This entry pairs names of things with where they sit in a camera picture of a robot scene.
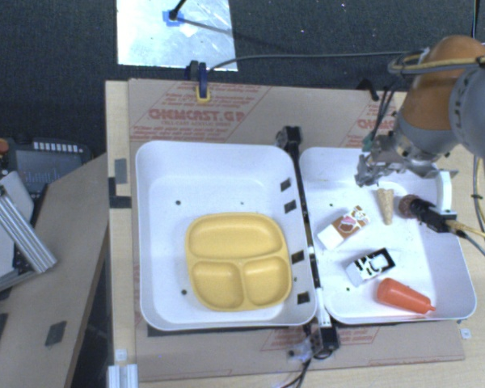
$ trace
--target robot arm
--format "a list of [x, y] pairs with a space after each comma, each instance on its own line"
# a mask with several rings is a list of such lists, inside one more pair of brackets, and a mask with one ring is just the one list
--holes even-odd
[[[407, 72], [399, 64], [390, 70]], [[360, 186], [377, 183], [393, 171], [435, 177], [434, 162], [458, 143], [483, 158], [485, 166], [485, 47], [470, 37], [447, 37], [410, 73], [415, 79], [394, 130], [376, 136], [369, 155], [360, 156]]]

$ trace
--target orange bottle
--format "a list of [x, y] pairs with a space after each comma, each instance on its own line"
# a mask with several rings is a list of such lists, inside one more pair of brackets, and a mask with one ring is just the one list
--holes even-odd
[[418, 314], [426, 314], [430, 310], [435, 310], [428, 297], [390, 278], [379, 284], [377, 299], [387, 305], [411, 310]]

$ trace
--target blue clamp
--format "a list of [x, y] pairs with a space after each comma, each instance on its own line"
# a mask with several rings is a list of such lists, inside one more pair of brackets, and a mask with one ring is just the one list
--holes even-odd
[[210, 101], [210, 91], [207, 81], [207, 65], [204, 62], [191, 61], [185, 68], [185, 78], [189, 81], [197, 81], [196, 100], [200, 103]]
[[170, 10], [168, 11], [163, 11], [162, 12], [162, 17], [163, 17], [163, 21], [165, 22], [165, 24], [169, 27], [177, 27], [179, 26], [180, 24], [183, 24], [185, 23], [183, 21], [184, 19], [184, 16], [183, 16], [183, 13], [181, 11], [178, 12], [178, 16], [176, 17], [176, 20], [171, 20], [169, 18], [169, 14], [171, 13]]

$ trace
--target yellow plate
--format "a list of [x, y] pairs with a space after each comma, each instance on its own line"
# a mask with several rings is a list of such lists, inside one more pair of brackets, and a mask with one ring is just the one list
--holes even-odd
[[289, 253], [280, 227], [257, 213], [199, 217], [185, 238], [188, 275], [210, 309], [261, 309], [291, 292]]

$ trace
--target dark floor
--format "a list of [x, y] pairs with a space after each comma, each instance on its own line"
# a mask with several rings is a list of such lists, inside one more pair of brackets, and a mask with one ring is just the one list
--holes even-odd
[[[238, 56], [411, 51], [447, 35], [469, 35], [474, 6], [474, 0], [229, 3]], [[485, 0], [479, 8], [476, 37], [485, 41]], [[216, 72], [211, 80], [354, 88], [368, 78], [383, 87], [392, 82], [386, 72], [389, 60], [248, 61], [240, 62], [239, 72]], [[59, 137], [87, 144], [101, 154], [104, 82], [128, 78], [181, 79], [183, 70], [117, 65], [116, 0], [0, 0], [0, 136]], [[102, 383], [107, 347], [104, 281], [75, 387]], [[97, 363], [86, 359], [90, 357]], [[93, 379], [82, 363], [96, 372]]]

